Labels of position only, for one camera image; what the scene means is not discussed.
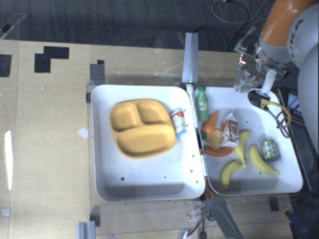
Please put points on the orange divided plate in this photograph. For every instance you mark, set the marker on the orange divided plate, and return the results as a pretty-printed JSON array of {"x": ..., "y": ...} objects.
[{"x": 142, "y": 136}]

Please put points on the yellow banana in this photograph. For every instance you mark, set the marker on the yellow banana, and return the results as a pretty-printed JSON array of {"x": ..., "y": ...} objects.
[
  {"x": 229, "y": 173},
  {"x": 241, "y": 146},
  {"x": 260, "y": 162}
]

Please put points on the green can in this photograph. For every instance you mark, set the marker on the green can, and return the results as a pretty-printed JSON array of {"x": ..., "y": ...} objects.
[{"x": 270, "y": 150}]

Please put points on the red white blue small carton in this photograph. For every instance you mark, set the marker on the red white blue small carton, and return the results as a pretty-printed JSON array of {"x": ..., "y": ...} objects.
[{"x": 179, "y": 122}]

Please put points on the white plastic tray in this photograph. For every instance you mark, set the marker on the white plastic tray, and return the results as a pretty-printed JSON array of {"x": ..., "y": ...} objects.
[
  {"x": 149, "y": 173},
  {"x": 249, "y": 183}
]

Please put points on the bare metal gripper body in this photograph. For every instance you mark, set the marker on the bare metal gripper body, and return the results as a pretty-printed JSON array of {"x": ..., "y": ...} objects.
[{"x": 254, "y": 60}]

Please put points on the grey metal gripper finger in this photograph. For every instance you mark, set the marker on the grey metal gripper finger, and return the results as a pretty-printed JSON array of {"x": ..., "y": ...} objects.
[
  {"x": 253, "y": 80},
  {"x": 240, "y": 81}
]

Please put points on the orange carrot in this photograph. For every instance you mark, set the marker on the orange carrot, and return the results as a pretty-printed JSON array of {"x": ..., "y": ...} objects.
[{"x": 210, "y": 124}]

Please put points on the white and orange carton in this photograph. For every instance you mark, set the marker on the white and orange carton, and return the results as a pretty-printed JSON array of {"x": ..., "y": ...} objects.
[{"x": 229, "y": 132}]

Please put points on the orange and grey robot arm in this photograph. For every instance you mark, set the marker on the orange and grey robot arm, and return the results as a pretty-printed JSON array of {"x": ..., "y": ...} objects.
[{"x": 294, "y": 14}]

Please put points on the black cylinder on white bracket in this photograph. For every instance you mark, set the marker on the black cylinder on white bracket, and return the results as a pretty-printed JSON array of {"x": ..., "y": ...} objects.
[{"x": 258, "y": 98}]

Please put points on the green plastic bottle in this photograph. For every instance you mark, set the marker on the green plastic bottle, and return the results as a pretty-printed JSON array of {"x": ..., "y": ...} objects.
[{"x": 202, "y": 108}]

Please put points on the red sausage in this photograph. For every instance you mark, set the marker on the red sausage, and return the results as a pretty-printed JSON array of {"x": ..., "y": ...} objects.
[{"x": 216, "y": 151}]

